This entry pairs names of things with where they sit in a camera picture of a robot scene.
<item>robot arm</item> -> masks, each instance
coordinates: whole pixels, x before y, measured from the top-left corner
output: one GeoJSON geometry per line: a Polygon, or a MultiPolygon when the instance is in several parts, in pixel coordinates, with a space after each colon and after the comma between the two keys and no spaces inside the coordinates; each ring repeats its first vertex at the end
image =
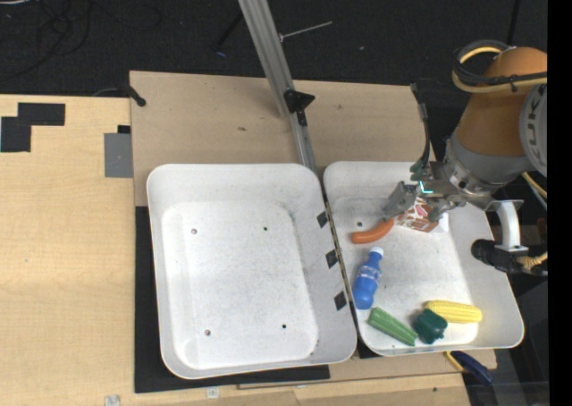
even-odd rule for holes
{"type": "MultiPolygon", "coordinates": [[[[530,273],[532,268],[523,268],[519,260],[528,253],[520,245],[517,209],[522,201],[499,201],[492,194],[523,173],[538,171],[547,177],[547,55],[530,47],[477,41],[457,53],[452,79],[471,98],[443,161],[429,163],[424,153],[422,163],[412,166],[412,180],[418,181],[415,192],[433,208],[432,221],[467,203],[496,212],[502,241],[477,241],[474,256],[507,272],[520,268],[530,273]],[[497,54],[484,76],[467,71],[463,63],[483,52],[497,54]]],[[[384,218],[401,209],[396,200],[411,200],[411,186],[400,184],[384,218]]]]}

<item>corn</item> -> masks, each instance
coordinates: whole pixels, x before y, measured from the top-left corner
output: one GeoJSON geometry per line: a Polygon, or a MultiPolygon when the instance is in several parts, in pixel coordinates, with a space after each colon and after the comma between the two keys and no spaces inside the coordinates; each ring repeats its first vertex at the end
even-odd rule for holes
{"type": "Polygon", "coordinates": [[[471,324],[483,320],[483,312],[472,304],[447,300],[431,300],[426,302],[426,309],[454,324],[471,324]]]}
{"type": "Polygon", "coordinates": [[[383,309],[374,308],[367,323],[406,345],[415,345],[417,333],[383,309]]]}

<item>empty white tray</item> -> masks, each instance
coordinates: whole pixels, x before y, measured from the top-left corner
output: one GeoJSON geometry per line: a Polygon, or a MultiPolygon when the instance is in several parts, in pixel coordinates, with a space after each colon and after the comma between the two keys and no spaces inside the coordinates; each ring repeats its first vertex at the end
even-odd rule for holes
{"type": "Polygon", "coordinates": [[[176,376],[353,353],[357,331],[322,189],[306,167],[161,165],[147,194],[161,353],[176,376]]]}
{"type": "Polygon", "coordinates": [[[482,210],[470,205],[451,210],[446,233],[422,233],[396,225],[378,242],[352,243],[351,233],[369,230],[380,222],[382,208],[399,181],[415,183],[409,180],[410,166],[338,162],[326,168],[324,187],[348,279],[353,282],[369,249],[379,245],[384,248],[384,257],[374,307],[412,326],[426,301],[454,300],[481,308],[483,321],[449,324],[443,339],[433,344],[417,339],[416,347],[409,347],[371,327],[366,322],[369,310],[358,310],[362,340],[384,356],[518,345],[524,325],[508,277],[473,258],[470,251],[475,240],[493,239],[482,210]]]}

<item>blue handle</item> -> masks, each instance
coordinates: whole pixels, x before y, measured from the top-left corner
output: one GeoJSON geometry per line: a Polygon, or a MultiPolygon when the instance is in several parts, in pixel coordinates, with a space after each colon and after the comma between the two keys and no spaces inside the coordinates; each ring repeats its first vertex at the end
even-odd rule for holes
{"type": "Polygon", "coordinates": [[[485,365],[462,351],[451,351],[450,354],[458,361],[460,366],[475,376],[481,384],[492,385],[492,374],[485,365]]]}

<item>wooden table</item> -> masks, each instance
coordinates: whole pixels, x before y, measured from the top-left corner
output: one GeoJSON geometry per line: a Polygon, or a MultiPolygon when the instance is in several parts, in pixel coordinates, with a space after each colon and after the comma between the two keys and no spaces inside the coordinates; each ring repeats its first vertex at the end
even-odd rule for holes
{"type": "MultiPolygon", "coordinates": [[[[126,98],[0,95],[3,117],[16,116],[18,103],[65,104],[64,126],[31,127],[30,152],[0,153],[3,403],[469,404],[462,376],[440,353],[354,357],[332,365],[328,382],[305,386],[134,393],[134,207],[147,202],[146,173],[189,154],[197,163],[288,162],[296,155],[264,79],[134,72],[131,84],[146,107],[126,98]],[[118,125],[132,127],[134,178],[105,177],[104,134],[118,125]],[[189,135],[194,140],[185,142],[189,135]],[[181,141],[165,153],[172,137],[181,141]]],[[[423,128],[408,88],[300,81],[297,89],[317,95],[307,117],[320,169],[336,160],[420,155],[423,128]]],[[[494,351],[472,354],[495,368],[494,351]]]]}

